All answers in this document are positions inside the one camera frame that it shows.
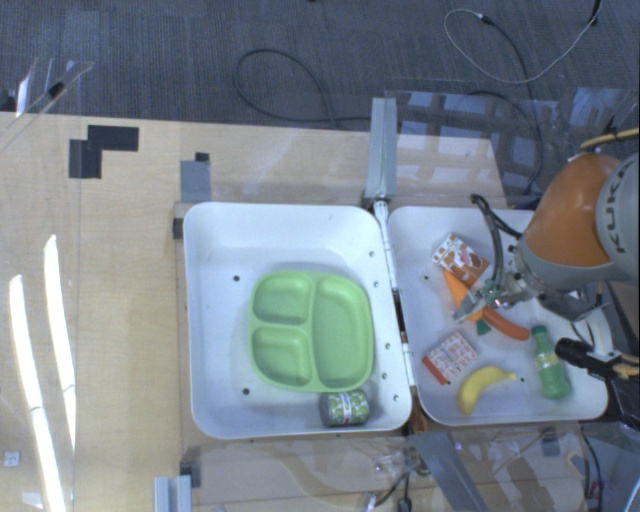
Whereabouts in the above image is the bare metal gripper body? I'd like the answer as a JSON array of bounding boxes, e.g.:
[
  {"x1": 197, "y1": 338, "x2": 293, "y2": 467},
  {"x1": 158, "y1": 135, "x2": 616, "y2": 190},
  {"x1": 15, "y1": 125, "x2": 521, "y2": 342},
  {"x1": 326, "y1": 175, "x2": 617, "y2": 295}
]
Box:
[{"x1": 474, "y1": 269, "x2": 545, "y2": 310}]

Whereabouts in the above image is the orange carrot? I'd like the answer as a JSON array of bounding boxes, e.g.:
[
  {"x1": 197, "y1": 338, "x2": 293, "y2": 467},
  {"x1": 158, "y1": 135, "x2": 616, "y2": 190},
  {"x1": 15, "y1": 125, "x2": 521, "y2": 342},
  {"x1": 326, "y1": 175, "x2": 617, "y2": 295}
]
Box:
[{"x1": 443, "y1": 269, "x2": 494, "y2": 337}]

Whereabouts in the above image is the orange sausage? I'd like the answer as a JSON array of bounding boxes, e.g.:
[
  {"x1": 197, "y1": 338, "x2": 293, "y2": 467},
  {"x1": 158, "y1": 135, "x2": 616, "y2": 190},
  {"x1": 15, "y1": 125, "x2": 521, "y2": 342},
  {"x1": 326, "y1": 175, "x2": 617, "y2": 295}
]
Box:
[{"x1": 481, "y1": 305, "x2": 532, "y2": 343}]

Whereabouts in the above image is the white and brown carton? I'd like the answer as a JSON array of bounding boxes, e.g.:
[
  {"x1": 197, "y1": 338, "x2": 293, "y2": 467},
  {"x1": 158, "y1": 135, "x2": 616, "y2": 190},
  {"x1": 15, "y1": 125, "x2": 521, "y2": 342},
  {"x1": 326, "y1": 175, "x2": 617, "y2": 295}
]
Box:
[{"x1": 430, "y1": 232, "x2": 492, "y2": 290}]

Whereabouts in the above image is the orange and white packet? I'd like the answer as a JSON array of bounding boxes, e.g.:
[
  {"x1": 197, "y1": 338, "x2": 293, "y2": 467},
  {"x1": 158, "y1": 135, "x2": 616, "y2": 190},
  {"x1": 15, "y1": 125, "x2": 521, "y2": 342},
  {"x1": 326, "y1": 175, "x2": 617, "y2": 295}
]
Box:
[{"x1": 421, "y1": 330, "x2": 480, "y2": 386}]

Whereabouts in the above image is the yellow banana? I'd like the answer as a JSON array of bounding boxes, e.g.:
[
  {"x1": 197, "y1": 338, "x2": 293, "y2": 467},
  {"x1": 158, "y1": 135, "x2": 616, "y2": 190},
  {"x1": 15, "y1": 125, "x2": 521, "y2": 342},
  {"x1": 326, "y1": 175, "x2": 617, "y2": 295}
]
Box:
[{"x1": 457, "y1": 364, "x2": 519, "y2": 416}]

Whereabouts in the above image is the thin black and white rod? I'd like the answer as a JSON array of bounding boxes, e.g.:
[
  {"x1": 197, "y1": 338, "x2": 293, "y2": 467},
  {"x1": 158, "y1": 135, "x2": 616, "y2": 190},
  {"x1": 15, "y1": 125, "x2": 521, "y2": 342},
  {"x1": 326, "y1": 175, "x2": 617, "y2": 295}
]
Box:
[{"x1": 372, "y1": 198, "x2": 419, "y2": 389}]

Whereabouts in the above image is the green bottle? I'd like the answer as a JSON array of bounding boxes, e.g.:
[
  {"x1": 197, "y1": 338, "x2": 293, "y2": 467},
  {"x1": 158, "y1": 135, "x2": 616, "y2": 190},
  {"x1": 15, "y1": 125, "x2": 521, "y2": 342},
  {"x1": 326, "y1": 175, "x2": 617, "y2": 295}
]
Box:
[{"x1": 529, "y1": 324, "x2": 573, "y2": 401}]

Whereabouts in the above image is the white plastic tray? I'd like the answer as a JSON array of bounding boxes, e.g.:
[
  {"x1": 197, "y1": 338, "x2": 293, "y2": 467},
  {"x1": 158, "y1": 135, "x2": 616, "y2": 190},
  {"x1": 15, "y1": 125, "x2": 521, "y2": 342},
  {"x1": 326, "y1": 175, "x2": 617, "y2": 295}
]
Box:
[
  {"x1": 387, "y1": 205, "x2": 611, "y2": 428},
  {"x1": 181, "y1": 201, "x2": 414, "y2": 442}
]

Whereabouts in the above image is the green divided plate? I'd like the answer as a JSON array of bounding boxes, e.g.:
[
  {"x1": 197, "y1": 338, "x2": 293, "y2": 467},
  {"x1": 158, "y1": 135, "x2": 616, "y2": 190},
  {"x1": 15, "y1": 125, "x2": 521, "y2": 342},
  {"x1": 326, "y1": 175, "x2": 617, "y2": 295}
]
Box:
[{"x1": 247, "y1": 269, "x2": 377, "y2": 394}]

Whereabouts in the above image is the green and white can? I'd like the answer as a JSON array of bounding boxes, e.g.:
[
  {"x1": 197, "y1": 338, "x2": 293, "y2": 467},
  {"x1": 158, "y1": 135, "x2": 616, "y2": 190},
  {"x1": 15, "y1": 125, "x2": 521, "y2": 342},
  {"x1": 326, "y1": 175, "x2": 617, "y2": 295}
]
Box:
[{"x1": 318, "y1": 388, "x2": 372, "y2": 429}]

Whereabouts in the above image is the black cylinder on white bracket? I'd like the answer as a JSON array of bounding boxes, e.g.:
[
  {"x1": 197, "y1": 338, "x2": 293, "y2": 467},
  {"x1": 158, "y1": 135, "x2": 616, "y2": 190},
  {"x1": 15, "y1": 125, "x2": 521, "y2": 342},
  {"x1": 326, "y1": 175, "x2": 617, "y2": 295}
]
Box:
[{"x1": 553, "y1": 319, "x2": 640, "y2": 382}]

